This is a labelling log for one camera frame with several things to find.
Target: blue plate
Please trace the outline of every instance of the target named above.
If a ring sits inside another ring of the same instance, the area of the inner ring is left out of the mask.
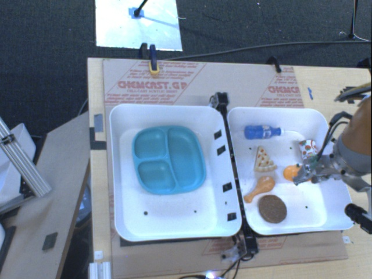
[[[186,127],[144,129],[133,139],[132,154],[138,181],[148,192],[189,192],[205,180],[202,148],[196,135]]]

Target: metal rod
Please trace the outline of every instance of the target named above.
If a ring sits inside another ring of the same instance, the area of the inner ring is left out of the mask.
[[[10,129],[0,118],[0,138],[5,138],[9,135],[11,135]],[[41,197],[51,190],[49,184],[40,175],[34,163],[24,153],[17,140],[7,144],[0,143],[0,147],[36,196]]]
[[[354,29],[355,29],[356,11],[358,9],[358,1],[359,0],[354,0],[353,17],[352,17],[352,20],[351,20],[351,28],[350,28],[349,38],[354,38],[355,37]]]
[[[29,201],[30,199],[33,199],[33,198],[34,198],[34,196],[29,196],[28,198],[23,198],[23,195],[19,195],[19,196],[13,198],[12,200],[7,202],[3,206],[0,206],[0,215],[5,214],[6,212],[9,212],[9,211],[11,211],[15,208],[18,208],[19,206],[21,206],[22,204],[24,204],[25,202],[27,202],[27,201]]]
[[[147,0],[144,0],[144,1],[142,2],[142,4],[139,6],[139,8],[137,8],[137,9],[134,11],[133,14],[134,14],[135,17],[139,17],[139,16],[140,16],[141,9],[145,6],[146,2],[147,2]]]

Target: black clamp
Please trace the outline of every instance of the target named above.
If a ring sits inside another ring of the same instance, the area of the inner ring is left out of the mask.
[[[346,86],[344,89],[342,89],[342,91],[340,91],[339,93],[340,94],[343,94],[349,90],[352,90],[354,89],[355,87],[349,87],[349,86]],[[358,92],[355,92],[355,94],[353,94],[352,96],[349,96],[349,97],[346,97],[344,99],[340,99],[341,102],[343,101],[347,101],[348,103],[355,103],[355,100],[362,100],[363,98],[367,97],[366,94],[362,94],[362,93],[358,93]]]
[[[353,203],[348,204],[345,208],[345,214],[348,215],[352,221],[360,224],[362,230],[372,234],[372,221],[365,216],[366,213],[367,212],[363,208]]]
[[[281,73],[279,61],[275,56],[271,56],[270,58],[268,58],[266,64],[275,65],[275,70],[277,71],[277,73]]]
[[[147,43],[146,42],[141,44],[141,47],[139,48],[138,57],[140,59],[147,59],[148,54],[147,54]]]
[[[226,92],[217,92],[209,99],[209,105],[219,112],[222,108],[226,108],[228,104],[229,100]]]
[[[372,64],[371,64],[371,57],[362,59],[356,65],[357,68],[365,68],[368,69],[371,76],[372,76]]]
[[[9,134],[3,138],[0,139],[0,144],[7,145],[10,144],[12,141],[14,141],[16,138],[14,134]]]

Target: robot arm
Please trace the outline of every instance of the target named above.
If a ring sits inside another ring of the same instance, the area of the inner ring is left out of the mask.
[[[323,149],[330,141],[334,127],[341,117],[351,119],[343,133],[333,146],[333,152],[323,155]],[[317,156],[303,161],[303,165],[294,177],[296,185],[312,179],[313,183],[328,180],[330,177],[342,180],[357,192],[366,192],[369,200],[369,211],[349,204],[345,213],[361,225],[361,228],[372,234],[372,197],[371,185],[362,176],[371,173],[371,97],[365,99],[354,116],[344,112],[335,115],[324,144]]]

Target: black wire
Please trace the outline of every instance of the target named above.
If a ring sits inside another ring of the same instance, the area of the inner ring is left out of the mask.
[[[233,268],[233,267],[235,267],[235,265],[239,262],[240,260],[237,260],[236,262],[234,262],[225,272],[223,272],[221,275],[220,275],[220,277],[224,277],[228,272],[230,272],[231,271],[231,269]]]
[[[88,104],[88,100],[86,99],[86,100],[84,101],[83,105],[81,106],[81,108],[80,108],[78,114],[77,114],[78,117],[83,113],[83,110],[84,110],[84,108],[85,108],[85,106],[86,106],[87,104]]]
[[[324,148],[330,142],[330,140],[332,138],[332,135],[335,132],[336,128],[338,126],[340,126],[341,124],[347,124],[347,123],[348,122],[346,122],[346,121],[341,121],[341,122],[338,122],[338,123],[329,127],[329,129],[327,131],[327,134],[325,135],[325,138],[324,138],[323,146],[321,146],[321,149],[320,149],[319,153],[317,154],[317,160],[319,160],[321,158],[321,156],[323,154],[323,151],[324,151]]]
[[[250,261],[253,257],[254,257],[254,254],[252,254],[252,255],[251,255],[250,257],[248,257],[248,258],[245,258],[245,256],[243,256],[242,258],[240,258],[240,260],[243,261],[243,262],[248,262],[248,261]]]
[[[235,269],[235,273],[234,273],[234,276],[232,277],[232,279],[235,279],[237,277],[237,274],[238,274],[238,271],[239,271],[239,266],[240,266],[240,260],[238,260],[237,268]]]
[[[178,279],[186,279],[186,278],[196,278],[196,279],[206,279],[204,275],[190,275],[190,276],[183,276]]]
[[[346,122],[346,121],[341,121],[341,122],[338,122],[337,124],[335,124],[335,126],[333,127],[331,133],[330,133],[330,137],[328,138],[328,142],[331,140],[332,136],[333,136],[333,133],[335,132],[336,128],[338,126],[340,126],[340,124],[349,124],[349,122]]]
[[[299,41],[299,42],[282,42],[280,44],[265,44],[265,45],[255,45],[255,46],[247,46],[245,48],[237,48],[237,49],[230,49],[227,51],[220,51],[214,53],[202,53],[200,55],[190,55],[190,56],[180,56],[175,58],[168,58],[165,60],[183,60],[183,59],[191,59],[191,58],[202,58],[202,57],[209,57],[209,56],[218,56],[218,55],[225,55],[227,53],[236,53],[242,51],[249,51],[251,49],[262,49],[262,48],[273,48],[273,47],[284,47],[288,45],[329,45],[329,44],[370,44],[371,41]]]

